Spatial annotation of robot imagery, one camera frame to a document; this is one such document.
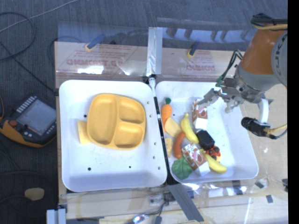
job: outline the white cable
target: white cable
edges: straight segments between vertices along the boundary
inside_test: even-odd
[[[55,10],[61,8],[61,7],[64,7],[64,6],[69,5],[69,4],[71,4],[71,3],[73,3],[73,2],[76,2],[76,1],[80,1],[80,0],[73,0],[73,1],[70,1],[70,2],[67,2],[67,3],[64,3],[63,5],[60,5],[60,6],[58,6],[58,7],[56,7],[56,8],[53,8],[53,9],[51,9],[51,10],[49,10],[49,11],[43,12],[43,13],[38,14],[38,15],[35,15],[35,16],[32,16],[32,17],[30,17],[30,19],[32,19],[32,18],[36,18],[36,17],[39,17],[39,16],[42,16],[42,15],[47,14],[47,13],[50,13],[50,12],[53,12],[53,11],[55,11]],[[8,26],[8,27],[6,27],[6,28],[0,30],[0,32],[3,32],[3,31],[5,31],[6,29],[8,29],[8,28],[10,28],[10,27],[12,27],[12,26],[14,26],[14,25],[17,25],[17,24],[19,24],[20,22],[23,22],[23,21],[27,21],[27,20],[24,19],[24,20],[18,21],[18,22],[16,22],[16,23],[14,23],[14,24],[12,24],[12,25],[10,25],[10,26]]]

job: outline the white tray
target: white tray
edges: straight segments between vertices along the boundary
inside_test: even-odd
[[[94,143],[82,145],[77,121],[87,118],[92,99],[100,93],[128,96],[143,104],[146,130],[132,150],[116,150]],[[69,80],[59,88],[62,180],[74,192],[144,188],[162,185],[167,169],[153,93],[142,82]]]
[[[156,85],[156,96],[159,108],[165,104],[165,98],[171,99],[173,107],[172,118],[180,124],[184,114],[191,114],[192,102],[203,96],[215,87],[215,83],[207,82],[173,82],[162,81]],[[258,173],[258,163],[249,139],[248,132],[241,126],[242,113],[239,107],[231,113],[225,113],[226,104],[219,98],[207,107],[207,131],[220,148],[221,163],[228,168],[224,174],[214,171],[200,176],[192,172],[186,179],[180,180],[173,173],[172,176],[181,183],[202,183],[228,180],[252,179]],[[177,160],[173,154],[169,158],[170,169]]]

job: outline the toy lettuce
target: toy lettuce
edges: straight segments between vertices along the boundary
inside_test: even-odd
[[[175,160],[171,169],[173,174],[175,174],[175,176],[177,176],[181,180],[187,178],[192,172],[191,166],[187,163],[184,157]]]

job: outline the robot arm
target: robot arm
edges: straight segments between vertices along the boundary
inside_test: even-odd
[[[238,50],[233,52],[228,68],[216,80],[216,87],[220,89],[211,89],[199,104],[208,106],[221,97],[227,103],[226,113],[245,101],[257,104],[259,118],[245,117],[241,125],[257,136],[277,139],[287,129],[280,136],[272,133],[286,128],[286,125],[270,129],[267,120],[273,100],[266,99],[265,92],[276,84],[287,87],[287,19],[258,14],[253,16],[251,23],[258,30],[244,55]],[[234,77],[225,77],[236,58],[240,59],[240,63],[236,66]]]

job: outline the yellow divided plate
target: yellow divided plate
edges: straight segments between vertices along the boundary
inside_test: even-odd
[[[91,102],[86,131],[88,138],[97,145],[133,149],[143,141],[145,124],[141,103],[129,97],[103,93]]]

